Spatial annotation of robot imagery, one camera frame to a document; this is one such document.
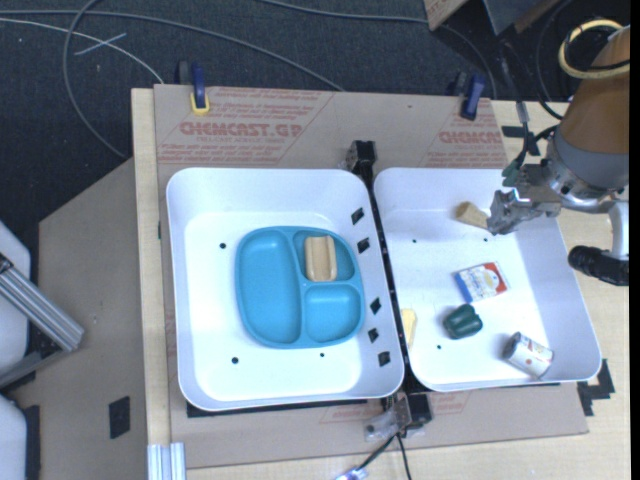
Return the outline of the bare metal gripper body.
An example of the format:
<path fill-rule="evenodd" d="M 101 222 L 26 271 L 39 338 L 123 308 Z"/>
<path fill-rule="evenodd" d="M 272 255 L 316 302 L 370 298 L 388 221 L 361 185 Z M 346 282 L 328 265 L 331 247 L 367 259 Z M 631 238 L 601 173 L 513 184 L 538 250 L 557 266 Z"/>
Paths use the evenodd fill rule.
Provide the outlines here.
<path fill-rule="evenodd" d="M 590 185 L 561 163 L 524 164 L 514 188 L 519 194 L 517 203 L 535 206 L 549 217 L 562 209 L 606 213 L 616 202 L 612 189 Z"/>

